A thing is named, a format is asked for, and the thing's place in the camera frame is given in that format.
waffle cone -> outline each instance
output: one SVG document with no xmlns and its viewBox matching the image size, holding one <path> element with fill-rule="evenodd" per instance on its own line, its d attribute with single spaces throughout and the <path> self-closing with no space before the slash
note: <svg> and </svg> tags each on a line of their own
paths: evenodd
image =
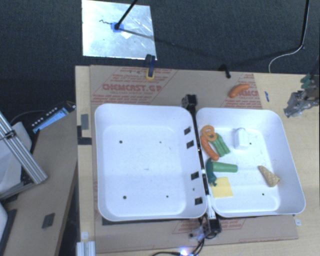
<svg viewBox="0 0 320 256">
<path fill-rule="evenodd" d="M 280 181 L 280 178 L 269 171 L 266 167 L 260 165 L 258 168 L 270 187 L 274 187 Z"/>
</svg>

empty white tray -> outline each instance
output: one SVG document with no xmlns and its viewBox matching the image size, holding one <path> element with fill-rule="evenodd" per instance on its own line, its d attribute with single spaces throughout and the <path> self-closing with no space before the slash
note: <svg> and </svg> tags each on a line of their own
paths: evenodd
<svg viewBox="0 0 320 256">
<path fill-rule="evenodd" d="M 196 115 L 201 130 L 214 127 L 230 153 L 218 162 L 238 165 L 236 173 L 215 172 L 217 178 L 228 177 L 233 196 L 211 198 L 214 211 L 219 215 L 248 217 L 298 214 L 306 202 L 297 175 L 280 117 L 270 110 L 202 108 Z M 234 133 L 245 128 L 249 147 L 234 148 Z M 202 151 L 204 161 L 209 158 Z M 265 166 L 280 178 L 275 187 L 269 187 L 258 166 Z"/>
<path fill-rule="evenodd" d="M 193 120 L 177 106 L 95 111 L 98 208 L 110 221 L 198 218 L 207 208 Z"/>
</svg>

yellow square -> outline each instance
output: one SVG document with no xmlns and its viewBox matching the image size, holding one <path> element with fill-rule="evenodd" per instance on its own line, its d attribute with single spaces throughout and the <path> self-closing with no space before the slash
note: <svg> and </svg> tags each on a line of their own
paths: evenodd
<svg viewBox="0 0 320 256">
<path fill-rule="evenodd" d="M 214 198 L 227 198 L 234 195 L 228 177 L 217 178 L 215 183 L 216 186 L 210 184 Z"/>
</svg>

black fabric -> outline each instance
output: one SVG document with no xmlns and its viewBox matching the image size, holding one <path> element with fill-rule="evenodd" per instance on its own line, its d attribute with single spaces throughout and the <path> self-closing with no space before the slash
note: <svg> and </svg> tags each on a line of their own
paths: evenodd
<svg viewBox="0 0 320 256">
<path fill-rule="evenodd" d="M 306 2 L 140 0 L 138 4 L 151 9 L 157 68 L 218 70 L 226 64 L 229 71 L 267 73 L 274 57 L 299 46 Z M 82 56 L 80 0 L 1 0 L 0 26 L 0 111 L 9 120 L 25 111 L 74 101 L 76 65 L 143 66 L 140 60 Z M 271 71 L 309 72 L 319 54 L 319 31 L 320 1 L 311 0 L 305 49 L 276 60 Z"/>
</svg>

silver square sheet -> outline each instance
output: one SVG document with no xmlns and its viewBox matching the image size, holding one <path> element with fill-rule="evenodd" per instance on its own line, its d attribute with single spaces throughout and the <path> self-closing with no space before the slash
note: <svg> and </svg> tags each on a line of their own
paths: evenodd
<svg viewBox="0 0 320 256">
<path fill-rule="evenodd" d="M 114 31 L 130 4 L 82 0 L 83 55 L 144 60 L 156 55 L 150 7 L 135 5 L 126 16 L 122 31 Z"/>
</svg>

